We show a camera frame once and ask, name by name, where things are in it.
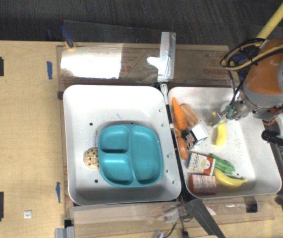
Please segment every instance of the yellow banana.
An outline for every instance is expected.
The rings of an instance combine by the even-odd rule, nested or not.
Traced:
[[[216,181],[218,181],[221,185],[224,185],[229,188],[238,188],[240,187],[244,182],[247,182],[248,180],[245,179],[236,179],[231,178],[225,175],[221,170],[215,168],[214,169],[214,176],[216,178]]]
[[[227,138],[227,130],[226,130],[226,124],[223,122],[220,125],[217,126],[217,137],[215,141],[216,146],[222,146],[226,142]]]

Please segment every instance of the green vegetable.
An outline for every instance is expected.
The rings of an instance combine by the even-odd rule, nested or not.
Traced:
[[[221,170],[224,174],[231,175],[235,172],[235,167],[230,162],[223,160],[212,153],[210,153],[210,157],[215,159],[215,167]]]

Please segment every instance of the teal plate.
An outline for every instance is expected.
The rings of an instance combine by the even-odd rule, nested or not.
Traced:
[[[113,125],[103,129],[98,156],[103,178],[115,186],[151,186],[162,175],[159,138],[145,126]]]

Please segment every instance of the small box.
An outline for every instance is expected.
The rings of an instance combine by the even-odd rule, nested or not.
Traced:
[[[199,122],[196,126],[192,127],[191,130],[184,136],[184,140],[187,144],[187,149],[192,150],[196,145],[202,143],[208,134],[202,125]]]
[[[190,175],[190,190],[197,195],[214,195],[217,191],[215,176]]]
[[[215,168],[215,159],[197,153],[191,153],[187,163],[190,172],[212,176]]]

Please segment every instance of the floor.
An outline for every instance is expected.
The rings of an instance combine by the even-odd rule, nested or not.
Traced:
[[[254,38],[283,0],[0,0],[0,40],[109,41],[101,25],[176,32],[177,44],[228,45]],[[76,22],[86,22],[80,34]],[[114,28],[122,40],[124,32]],[[283,38],[283,20],[269,38]],[[283,162],[283,151],[279,151]],[[279,200],[283,205],[283,190]]]

